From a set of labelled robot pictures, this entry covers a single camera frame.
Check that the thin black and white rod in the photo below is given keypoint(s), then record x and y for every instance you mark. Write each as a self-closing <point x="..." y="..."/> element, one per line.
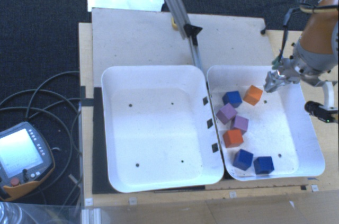
<point x="197" y="58"/>

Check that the orange cube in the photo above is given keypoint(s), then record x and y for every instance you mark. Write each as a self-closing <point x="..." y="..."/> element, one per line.
<point x="233" y="138"/>
<point x="253" y="95"/>

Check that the pale wood board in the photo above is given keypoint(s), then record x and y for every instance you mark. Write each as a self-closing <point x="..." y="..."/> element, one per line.
<point x="86" y="58"/>

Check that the black cylinder on white bracket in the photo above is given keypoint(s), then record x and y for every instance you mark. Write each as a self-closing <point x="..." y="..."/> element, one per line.
<point x="320" y="110"/>

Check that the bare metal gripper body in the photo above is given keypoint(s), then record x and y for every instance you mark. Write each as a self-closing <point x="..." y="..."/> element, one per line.
<point x="294" y="72"/>

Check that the purple cube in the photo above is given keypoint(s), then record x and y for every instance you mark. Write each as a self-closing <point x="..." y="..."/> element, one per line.
<point x="226" y="113"/>
<point x="240" y="124"/>

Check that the blue cube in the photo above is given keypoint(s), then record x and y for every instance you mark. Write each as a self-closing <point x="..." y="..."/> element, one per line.
<point x="232" y="99"/>
<point x="242" y="160"/>
<point x="263" y="165"/>

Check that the white plastic tray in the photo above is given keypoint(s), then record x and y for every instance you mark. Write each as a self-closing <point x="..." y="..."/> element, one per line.
<point x="159" y="133"/>
<point x="275" y="133"/>

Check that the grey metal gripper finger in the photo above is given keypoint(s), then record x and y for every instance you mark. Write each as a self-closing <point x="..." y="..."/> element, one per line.
<point x="269" y="82"/>
<point x="280" y="83"/>

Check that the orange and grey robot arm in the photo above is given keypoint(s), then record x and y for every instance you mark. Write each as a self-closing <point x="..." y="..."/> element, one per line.
<point x="317" y="32"/>

